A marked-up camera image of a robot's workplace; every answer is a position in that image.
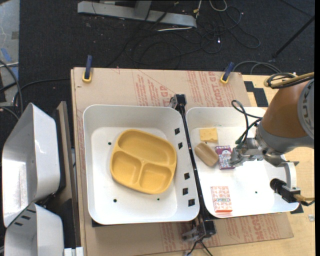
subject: cable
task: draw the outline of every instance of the cable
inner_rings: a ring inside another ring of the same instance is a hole
[[[94,7],[94,1],[93,1],[93,0],[91,0],[91,6],[92,6],[92,9],[93,9],[93,11],[94,11],[94,14],[97,15],[96,9],[95,9],[95,7]]]
[[[19,65],[19,62],[14,62],[14,63],[7,63],[6,64],[8,67],[17,67]]]
[[[208,250],[208,248],[205,246],[205,244],[203,243],[203,239],[204,237],[199,238],[198,240],[196,240],[191,248],[191,250],[185,255],[185,256],[190,256],[191,253],[194,251],[194,249],[196,248],[196,245],[199,243],[203,246],[203,248],[206,250],[206,252],[210,255],[213,256],[213,254]]]
[[[20,87],[20,84],[19,84],[19,81],[15,75],[15,73],[10,69],[10,67],[8,67],[8,65],[6,63],[4,63],[1,59],[0,59],[0,63],[2,63],[4,65],[4,67],[9,71],[9,73],[11,74],[11,76],[13,77],[14,81],[15,81],[15,84],[17,86],[17,89],[18,89],[18,94],[19,94],[19,97],[20,97],[20,111],[21,111],[21,115],[22,113],[24,112],[24,105],[23,105],[23,100],[22,100],[22,93],[21,93],[21,87]]]
[[[193,11],[193,12],[196,11],[195,19],[197,19],[198,16],[200,15],[200,7],[201,7],[201,4],[202,4],[202,0],[199,1],[198,8]]]
[[[36,85],[36,84],[40,84],[40,83],[46,83],[46,82],[55,82],[55,81],[65,81],[65,80],[70,80],[70,78],[57,78],[57,79],[45,79],[45,80],[38,80],[38,81],[33,81],[33,82],[30,82],[30,83],[27,83],[25,84],[24,86],[22,86],[20,88],[20,92],[18,91],[14,97],[13,97],[13,100],[12,100],[12,104],[13,106],[16,108],[18,106],[17,104],[17,96],[18,94],[22,95],[22,90],[26,87],[29,87],[29,86],[32,86],[32,85]]]
[[[192,29],[192,26],[187,26],[187,27],[173,27],[173,28],[165,28],[165,29],[159,29],[157,30],[158,32],[162,31],[174,31],[174,30],[189,30]]]
[[[234,19],[230,16],[230,14],[229,14],[229,12],[228,12],[228,10],[229,10],[230,8],[233,8],[234,10],[236,10],[236,11],[238,12],[238,14],[239,14],[239,20],[238,20],[238,21],[234,20]],[[244,30],[239,26],[239,23],[240,23],[240,20],[241,20],[241,17],[242,17],[242,13],[241,13],[236,7],[234,7],[234,6],[228,6],[228,7],[226,8],[226,10],[225,10],[225,13],[228,15],[228,17],[229,17],[229,18],[234,22],[234,24],[235,24],[234,26],[232,26],[232,27],[230,27],[230,28],[227,28],[227,30],[230,32],[230,34],[231,34],[241,45],[243,45],[244,47],[249,48],[249,49],[256,49],[256,48],[258,48],[258,47],[261,45],[261,41],[260,41],[259,38],[257,38],[257,37],[256,37],[255,35],[253,35],[253,34],[250,34],[250,33],[246,32],[246,31],[244,31]],[[254,39],[258,42],[257,45],[250,46],[250,45],[247,45],[247,44],[244,44],[243,42],[241,42],[241,41],[231,32],[231,29],[233,29],[233,28],[235,28],[235,27],[238,27],[243,33],[245,33],[246,35],[254,38]]]
[[[300,202],[303,206],[310,206],[315,203],[315,198],[314,197],[305,197],[301,194],[294,194],[293,197]]]
[[[19,117],[16,115],[15,112],[13,112],[11,109],[5,107],[5,106],[0,106],[0,110],[4,110],[7,111],[8,113],[10,113],[11,115],[13,115],[17,120],[19,120]]]
[[[254,63],[255,65],[252,67],[252,69],[250,70],[250,75],[252,75],[253,73],[253,69],[256,68],[257,66],[265,66],[269,69],[271,69],[272,71],[276,72],[276,73],[280,73],[280,69],[278,69],[276,66],[270,64],[270,63],[267,63],[267,62],[258,62],[258,61],[254,61],[254,60],[247,60],[247,61],[243,61],[243,62],[240,62],[238,63],[237,65],[234,66],[233,68],[233,72],[236,70],[236,68],[238,68],[239,66],[243,65],[243,64],[249,64],[249,63]]]
[[[279,80],[279,77],[281,76],[282,81],[277,82],[277,83],[272,83],[275,80]],[[286,72],[280,72],[273,74],[269,76],[264,82],[265,87],[270,87],[272,89],[282,89],[282,88],[287,88],[291,86],[298,85],[300,83],[309,81],[315,77],[315,73],[307,73],[307,74],[302,74],[302,75],[295,75],[292,73],[286,73]]]
[[[2,93],[2,92],[4,92],[4,91],[8,90],[9,88],[11,88],[11,87],[13,87],[13,86],[15,86],[15,85],[16,85],[16,82],[12,82],[12,83],[10,83],[10,84],[8,84],[8,85],[6,85],[6,86],[4,86],[4,87],[0,88],[0,93]]]
[[[212,9],[214,9],[214,10],[217,11],[217,12],[224,12],[224,11],[227,9],[227,3],[226,3],[226,1],[223,0],[223,2],[224,2],[224,8],[223,8],[223,9],[217,9],[217,8],[215,8],[214,5],[212,4],[211,0],[209,0],[209,3],[210,3],[210,5],[211,5]]]
[[[146,17],[144,19],[143,22],[146,22],[146,20],[149,17],[149,13],[150,13],[150,8],[148,10],[148,13],[146,14]],[[127,45],[129,44],[129,42],[132,40],[132,38],[134,37],[134,35],[139,31],[140,29],[140,25],[141,23],[135,28],[135,30],[131,33],[131,35],[129,36],[129,38],[126,40],[124,46],[122,47],[121,51],[119,51],[119,53],[111,60],[107,63],[106,67],[108,68],[112,63],[114,63],[120,56],[121,54],[126,50]]]
[[[202,242],[202,240],[199,241],[199,243],[203,246],[203,248],[206,250],[206,252],[210,255],[213,256],[212,253],[208,250],[208,248],[205,246],[205,244]]]
[[[241,147],[243,146],[243,144],[245,143],[247,137],[248,137],[248,132],[249,130],[256,125],[258,122],[260,122],[263,118],[260,116],[256,116],[256,115],[252,115],[252,114],[248,114],[246,113],[246,110],[244,108],[244,106],[242,105],[242,103],[236,99],[231,101],[231,105],[240,113],[244,114],[244,118],[245,118],[245,131],[243,132],[243,134],[235,141],[235,144],[237,144],[236,148],[237,149],[241,149]],[[255,120],[253,123],[251,123],[249,125],[249,120],[248,117],[252,117],[252,118],[256,118],[257,120]]]

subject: cardboard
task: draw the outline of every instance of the cardboard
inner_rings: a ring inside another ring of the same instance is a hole
[[[84,68],[71,71],[81,245],[87,256],[136,256],[189,250],[182,234],[189,222],[124,224],[93,227],[88,211],[82,116],[94,104],[168,106],[174,94],[185,94],[187,108],[230,107],[232,100],[251,105],[242,75],[231,73],[219,82],[221,72],[94,68],[91,83],[84,83]],[[285,213],[217,219],[217,234],[204,241],[218,247],[293,236]]]

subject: white plastic container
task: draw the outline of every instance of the white plastic container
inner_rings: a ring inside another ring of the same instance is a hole
[[[61,218],[34,203],[5,232],[5,256],[62,256],[63,251]]]
[[[258,107],[245,108],[248,114],[263,117],[265,111]],[[249,124],[255,118],[248,117]],[[200,142],[200,129],[216,128],[218,142],[207,142],[215,149],[216,146],[236,146],[235,141],[246,130],[245,117],[233,107],[195,107],[186,113],[186,122],[190,134],[191,146],[194,149]],[[253,138],[256,128],[249,130],[248,137]],[[286,181],[284,167],[274,167],[267,161],[247,161],[235,169],[220,170],[217,163],[214,167],[207,166],[194,153],[201,191],[207,210],[215,217],[229,218],[259,214],[271,214],[294,211],[298,202],[288,203],[281,195],[270,187],[274,178]],[[214,199],[211,191],[213,186],[228,186],[232,204],[232,212],[215,212]]]
[[[2,151],[4,225],[8,227],[32,202],[56,192],[59,184],[56,122],[30,103]]]
[[[113,180],[113,145],[125,130],[137,129],[168,140],[177,153],[169,188],[146,194]],[[185,129],[169,107],[92,105],[83,113],[88,210],[102,225],[183,222],[199,213],[199,199]]]

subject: metal stand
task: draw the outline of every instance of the metal stand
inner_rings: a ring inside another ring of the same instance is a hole
[[[163,14],[163,11],[149,10],[152,1],[136,1],[135,7],[118,6],[106,4],[106,1],[92,2],[81,1],[78,3],[79,14],[91,14],[110,16],[130,20],[156,22]],[[160,21],[165,24],[174,24],[187,27],[197,27],[196,19],[190,15],[167,13]]]
[[[272,54],[273,58],[278,57],[278,55],[297,37],[301,34],[302,31],[305,30],[305,28],[307,26],[309,26],[311,24],[311,22],[313,22],[315,20],[315,15],[313,15],[313,17],[302,27],[300,28],[300,30],[295,33],[279,50],[277,50],[274,54]]]

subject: yellow plastic plate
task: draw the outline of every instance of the yellow plastic plate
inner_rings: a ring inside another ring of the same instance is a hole
[[[147,194],[159,194],[170,185],[176,171],[177,152],[167,140],[128,129],[114,145],[110,171],[118,183]]]

